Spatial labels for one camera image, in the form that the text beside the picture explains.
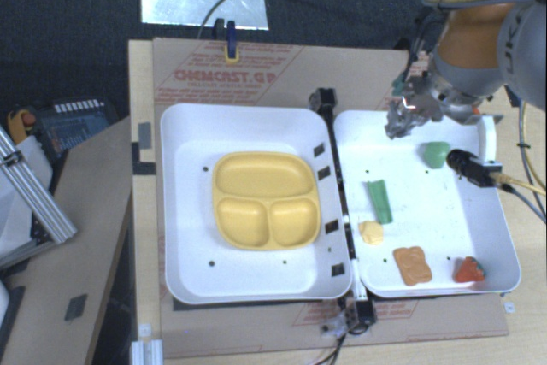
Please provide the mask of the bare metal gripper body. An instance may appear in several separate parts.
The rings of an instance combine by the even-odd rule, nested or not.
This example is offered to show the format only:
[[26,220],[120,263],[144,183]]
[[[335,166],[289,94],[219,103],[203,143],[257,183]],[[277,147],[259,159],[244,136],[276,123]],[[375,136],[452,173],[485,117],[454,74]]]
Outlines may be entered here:
[[403,88],[403,109],[424,109],[425,123],[448,117],[462,125],[472,124],[482,103],[483,97],[457,90],[439,74],[412,76]]

